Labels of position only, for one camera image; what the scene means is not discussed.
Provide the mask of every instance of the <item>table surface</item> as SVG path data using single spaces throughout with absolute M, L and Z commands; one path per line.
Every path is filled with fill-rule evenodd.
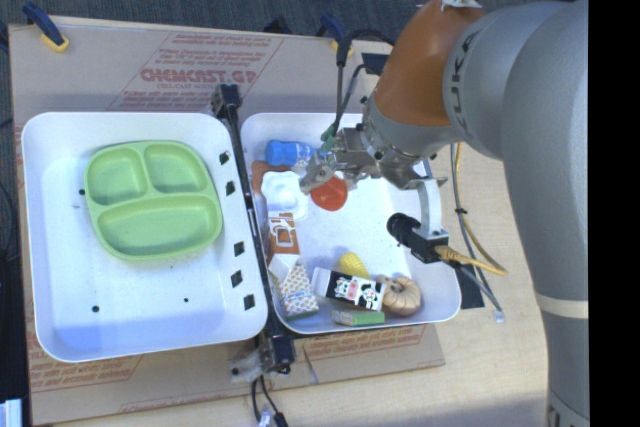
M 109 84 L 112 53 L 117 56 L 119 67 L 137 70 L 139 59 L 132 55 L 135 52 L 127 52 L 122 47 L 129 44 L 131 48 L 139 48 L 136 45 L 141 45 L 141 41 L 137 38 L 154 30 L 158 30 L 158 34 L 162 32 L 160 29 L 168 30 L 167 27 L 62 17 L 55 20 L 63 32 L 73 36 L 70 39 L 75 44 L 87 42 L 86 48 L 90 47 L 90 50 L 82 57 L 83 70 L 78 71 L 69 67 L 70 61 L 73 64 L 71 57 L 60 59 L 53 52 L 43 51 L 33 27 L 11 28 L 14 119 L 18 130 L 40 112 L 103 110 L 105 99 L 100 91 Z M 185 30 L 198 32 L 193 28 Z M 213 32 L 241 35 L 231 31 Z M 384 44 L 373 42 L 356 42 L 354 47 L 356 53 L 389 51 Z M 245 95 L 241 120 L 260 111 L 334 110 L 336 72 L 331 52 L 327 41 L 319 38 L 274 36 L 264 55 L 256 62 L 238 68 L 245 74 L 238 73 L 234 77 L 248 81 L 251 77 L 247 73 L 251 72 L 259 77 L 261 84 L 269 84 L 260 90 L 257 87 L 252 90 L 247 83 L 245 92 L 249 90 L 251 94 Z M 91 83 L 91 91 L 95 94 L 79 94 L 83 82 Z M 291 88 L 292 82 L 297 85 L 295 90 Z M 358 98 L 360 93 L 370 92 L 374 85 L 373 76 L 363 77 L 358 86 L 362 91 L 354 96 Z M 119 89 L 122 90 L 120 105 L 127 100 L 125 91 L 140 90 L 134 79 L 130 79 L 124 89 Z M 353 102 L 349 110 L 357 112 L 359 108 L 359 104 Z M 450 177 L 448 149 L 442 150 L 431 165 L 435 176 Z M 337 422 L 354 426 L 543 425 L 547 383 L 545 338 L 509 204 L 502 164 L 465 146 L 460 190 L 475 234 L 509 271 L 506 277 L 486 274 L 504 310 L 505 322 L 495 322 L 494 308 L 485 299 L 486 307 L 461 310 L 452 320 L 436 324 L 446 361 L 442 367 L 272 392 L 272 399 L 290 425 L 324 426 Z M 441 194 L 443 224 L 451 234 L 450 245 L 466 253 L 454 213 L 451 180 L 441 188 Z M 259 408 L 266 405 L 264 396 L 258 394 Z M 77 420 L 64 425 L 238 427 L 256 425 L 256 421 L 251 397 L 241 396 Z

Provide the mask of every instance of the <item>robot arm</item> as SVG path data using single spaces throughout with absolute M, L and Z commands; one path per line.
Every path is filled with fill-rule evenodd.
M 409 229 L 428 243 L 446 232 L 430 219 L 433 177 L 415 164 L 457 141 L 502 160 L 547 337 L 549 425 L 576 427 L 590 423 L 587 47 L 588 0 L 486 15 L 434 0 L 400 35 L 362 124 L 301 180 L 308 192 L 342 171 L 352 186 L 372 176 L 418 189 L 422 224 Z

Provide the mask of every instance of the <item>blue water bottle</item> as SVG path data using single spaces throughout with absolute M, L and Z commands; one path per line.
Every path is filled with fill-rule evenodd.
M 264 156 L 270 166 L 296 167 L 306 166 L 314 151 L 313 146 L 306 143 L 272 139 L 267 143 Z

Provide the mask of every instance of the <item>beige pastry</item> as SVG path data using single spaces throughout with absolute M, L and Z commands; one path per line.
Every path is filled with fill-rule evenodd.
M 412 279 L 405 276 L 398 278 L 378 276 L 376 281 L 387 285 L 382 304 L 389 311 L 406 317 L 420 308 L 422 293 L 418 284 Z

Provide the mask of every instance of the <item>green eraser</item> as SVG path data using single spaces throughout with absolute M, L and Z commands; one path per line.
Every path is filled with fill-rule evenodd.
M 338 324 L 346 326 L 371 326 L 374 324 L 384 324 L 383 311 L 346 311 L 333 310 L 331 318 Z

